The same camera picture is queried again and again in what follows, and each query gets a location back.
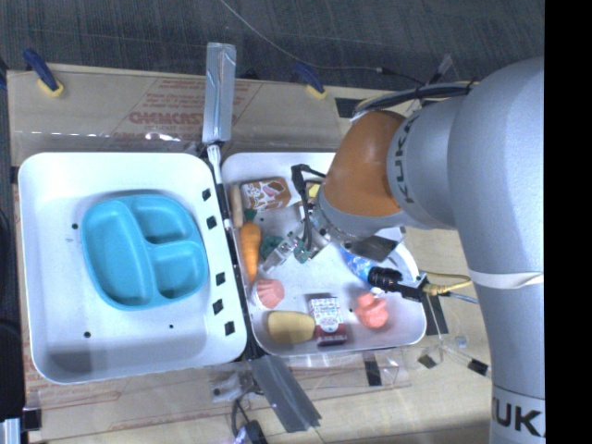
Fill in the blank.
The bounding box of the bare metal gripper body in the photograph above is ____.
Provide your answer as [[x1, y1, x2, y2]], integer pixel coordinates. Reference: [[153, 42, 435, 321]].
[[285, 201, 335, 262]]

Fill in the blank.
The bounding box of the green broccoli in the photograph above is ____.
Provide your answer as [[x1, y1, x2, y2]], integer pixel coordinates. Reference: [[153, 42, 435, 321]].
[[259, 235, 286, 261]]

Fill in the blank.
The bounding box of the orange carrot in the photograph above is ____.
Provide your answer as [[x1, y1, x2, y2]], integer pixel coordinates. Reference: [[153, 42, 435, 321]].
[[239, 208, 263, 284]]

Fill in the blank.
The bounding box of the white plastic tray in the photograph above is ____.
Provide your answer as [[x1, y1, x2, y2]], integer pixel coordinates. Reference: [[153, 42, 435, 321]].
[[220, 151, 427, 358], [17, 151, 249, 386]]

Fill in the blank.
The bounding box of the pink toy shrimp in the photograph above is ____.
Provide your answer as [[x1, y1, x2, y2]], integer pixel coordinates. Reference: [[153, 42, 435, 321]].
[[255, 277, 286, 311]]

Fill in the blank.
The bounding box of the blue and white bottle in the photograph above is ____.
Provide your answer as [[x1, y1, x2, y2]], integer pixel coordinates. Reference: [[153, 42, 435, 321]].
[[339, 242, 376, 287]]

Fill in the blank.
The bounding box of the brown and white carton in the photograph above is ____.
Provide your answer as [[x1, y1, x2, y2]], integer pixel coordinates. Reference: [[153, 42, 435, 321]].
[[240, 176, 293, 213]]

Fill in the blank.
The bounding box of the beige bread stick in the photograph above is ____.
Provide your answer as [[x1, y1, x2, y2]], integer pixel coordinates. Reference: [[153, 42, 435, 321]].
[[230, 183, 244, 229]]

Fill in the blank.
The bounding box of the silver foil packet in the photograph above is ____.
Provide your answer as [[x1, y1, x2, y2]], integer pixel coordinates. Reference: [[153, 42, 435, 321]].
[[350, 234, 400, 264]]

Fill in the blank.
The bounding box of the red and white carton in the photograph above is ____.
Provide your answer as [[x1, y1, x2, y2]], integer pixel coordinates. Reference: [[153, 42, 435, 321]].
[[306, 293, 349, 348]]

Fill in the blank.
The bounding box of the yellow potato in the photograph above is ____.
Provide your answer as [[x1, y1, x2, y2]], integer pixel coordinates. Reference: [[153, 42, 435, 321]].
[[266, 310, 317, 346]]

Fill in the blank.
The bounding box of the pink toy chicken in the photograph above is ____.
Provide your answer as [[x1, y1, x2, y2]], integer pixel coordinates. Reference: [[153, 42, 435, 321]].
[[354, 290, 389, 330]]

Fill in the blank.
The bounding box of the blue divided plate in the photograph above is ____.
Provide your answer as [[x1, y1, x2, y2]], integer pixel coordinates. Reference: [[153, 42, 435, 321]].
[[80, 194, 209, 312]]

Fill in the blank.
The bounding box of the brown cardboard board red print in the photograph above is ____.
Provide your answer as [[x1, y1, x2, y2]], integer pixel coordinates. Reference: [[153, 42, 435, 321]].
[[6, 62, 492, 444]]

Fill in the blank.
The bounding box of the black cylinder on white bracket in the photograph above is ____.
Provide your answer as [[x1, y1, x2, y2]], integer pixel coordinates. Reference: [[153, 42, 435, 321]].
[[367, 265, 429, 302]]

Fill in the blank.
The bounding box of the black block with thin wires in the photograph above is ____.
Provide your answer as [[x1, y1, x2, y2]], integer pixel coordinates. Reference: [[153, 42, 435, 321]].
[[241, 420, 268, 444]]

